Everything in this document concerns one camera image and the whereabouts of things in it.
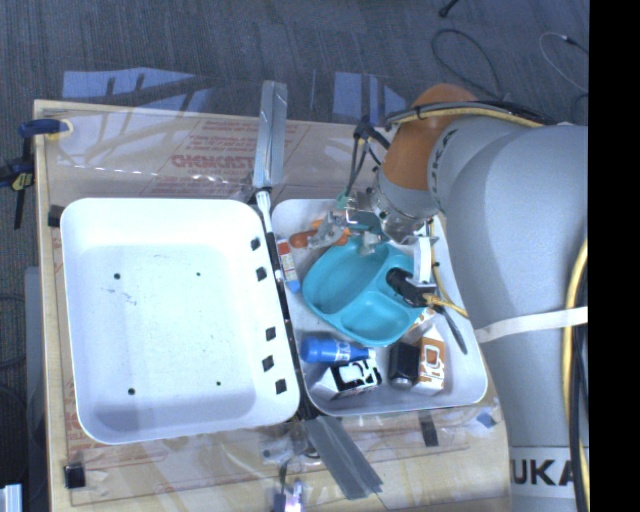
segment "hole in bin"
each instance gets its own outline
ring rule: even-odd
[[[284,393],[287,390],[287,381],[284,379],[280,379],[276,381],[276,395],[280,393]]]
[[[273,368],[273,356],[265,357],[262,360],[262,369],[266,372]]]

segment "teal plastic dish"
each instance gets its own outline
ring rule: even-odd
[[[368,256],[358,254],[360,239],[351,237],[333,246],[311,267],[302,283],[302,296],[320,318],[369,347],[398,340],[416,321],[421,308],[412,308],[386,282],[392,268],[413,272],[413,259],[388,243]]]

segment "gray carpet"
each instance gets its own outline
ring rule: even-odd
[[[256,115],[265,79],[288,85],[292,119],[380,120],[448,81],[481,99],[588,124],[588,56],[580,48],[589,46],[588,0],[460,0],[443,19],[445,4],[2,0],[0,159],[20,155],[16,128],[36,98]],[[443,29],[463,34],[438,35]],[[543,53],[547,32],[577,44],[547,35]],[[24,270],[38,264],[33,189],[19,231],[15,200],[0,189],[0,365],[25,353],[23,306],[11,297],[23,295]],[[0,386],[1,487],[26,474],[24,360],[0,367]]]

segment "blue bottle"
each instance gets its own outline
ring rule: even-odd
[[[361,348],[333,338],[320,339],[307,336],[300,346],[300,357],[307,363],[346,364],[375,357],[372,348]]]

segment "blue cylinder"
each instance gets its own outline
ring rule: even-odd
[[[375,351],[369,348],[358,347],[347,341],[307,336],[302,340],[300,357],[307,363],[346,364],[352,361],[375,357]]]

